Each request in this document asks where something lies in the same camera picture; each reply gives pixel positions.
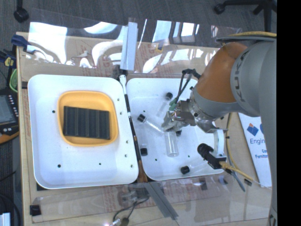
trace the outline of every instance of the clear plastic tube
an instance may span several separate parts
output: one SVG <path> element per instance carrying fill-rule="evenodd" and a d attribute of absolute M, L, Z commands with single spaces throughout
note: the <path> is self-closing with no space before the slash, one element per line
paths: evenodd
<path fill-rule="evenodd" d="M 196 158 L 190 162 L 188 162 L 185 166 L 181 167 L 181 173 L 187 174 L 187 173 L 193 173 L 198 172 L 204 169 L 206 166 L 206 162 L 203 158 Z"/>
<path fill-rule="evenodd" d="M 161 126 L 159 126 L 157 123 L 155 123 L 154 121 L 146 118 L 143 114 L 140 114 L 138 117 L 138 121 L 148 125 L 149 127 L 151 127 L 152 129 L 154 129 L 157 132 L 160 133 L 164 133 L 163 129 Z"/>
<path fill-rule="evenodd" d="M 148 141 L 147 141 L 147 137 L 145 135 L 145 129 L 143 126 L 138 126 L 138 127 L 136 127 L 135 131 L 136 131 L 136 135 L 137 135 L 140 154 L 141 154 L 141 156 L 147 156 Z"/>
<path fill-rule="evenodd" d="M 166 153 L 169 157 L 176 157 L 179 155 L 177 135 L 175 131 L 167 131 L 164 133 Z"/>
<path fill-rule="evenodd" d="M 172 93 L 170 93 L 170 92 L 166 93 L 164 101 L 162 102 L 162 104 L 156 114 L 157 117 L 162 117 L 165 115 L 165 113 L 168 110 L 169 102 L 171 101 L 172 98 L 173 98 Z"/>

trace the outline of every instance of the white paper sign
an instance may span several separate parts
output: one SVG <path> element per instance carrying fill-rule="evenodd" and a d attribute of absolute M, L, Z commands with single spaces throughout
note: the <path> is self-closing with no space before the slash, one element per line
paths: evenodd
<path fill-rule="evenodd" d="M 271 173 L 267 148 L 265 145 L 264 131 L 260 117 L 250 117 L 238 113 L 245 137 L 249 146 L 252 160 L 257 172 L 259 182 L 262 186 L 271 187 Z"/>

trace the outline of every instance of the office chair wheel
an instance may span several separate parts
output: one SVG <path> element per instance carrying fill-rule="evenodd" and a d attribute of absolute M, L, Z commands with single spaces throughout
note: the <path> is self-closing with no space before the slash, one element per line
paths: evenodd
<path fill-rule="evenodd" d="M 14 17 L 19 23 L 22 23 L 29 18 L 29 14 L 24 8 L 19 8 L 14 12 Z"/>
<path fill-rule="evenodd" d="M 214 10 L 217 14 L 221 14 L 225 11 L 225 5 L 223 4 L 217 4 L 215 7 L 214 7 Z"/>

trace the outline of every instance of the gray carpet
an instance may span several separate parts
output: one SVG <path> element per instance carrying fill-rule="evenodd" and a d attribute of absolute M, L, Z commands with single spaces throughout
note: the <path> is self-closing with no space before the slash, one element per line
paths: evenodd
<path fill-rule="evenodd" d="M 225 0 L 24 0 L 23 7 L 30 19 L 18 23 L 13 16 L 16 0 L 1 0 L 0 6 L 0 50 L 10 50 L 10 40 L 17 32 L 27 32 L 30 20 L 36 16 L 35 9 L 82 17 L 96 21 L 125 25 L 128 18 L 148 18 L 168 21 L 219 25 L 242 28 L 242 31 L 264 31 L 263 12 L 254 15 L 255 5 L 229 6 L 226 11 L 216 15 L 213 8 Z M 64 21 L 61 16 L 52 14 L 39 17 L 46 23 L 80 28 L 72 19 Z M 272 32 L 277 32 L 277 14 L 272 12 Z M 7 68 L 0 64 L 0 89 L 5 87 Z M 0 179 L 12 171 L 12 145 L 0 145 Z M 0 183 L 0 193 L 12 198 L 12 178 Z"/>

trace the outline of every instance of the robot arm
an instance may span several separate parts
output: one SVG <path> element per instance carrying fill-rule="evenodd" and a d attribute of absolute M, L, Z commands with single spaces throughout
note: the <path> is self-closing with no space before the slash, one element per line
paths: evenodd
<path fill-rule="evenodd" d="M 216 133 L 214 121 L 230 112 L 260 116 L 272 177 L 269 218 L 275 221 L 273 225 L 277 225 L 276 49 L 276 38 L 249 47 L 225 44 L 192 88 L 190 98 L 176 102 L 162 124 L 164 130 L 179 132 L 183 126 L 197 125 L 206 133 Z M 198 151 L 203 157 L 214 155 Z"/>

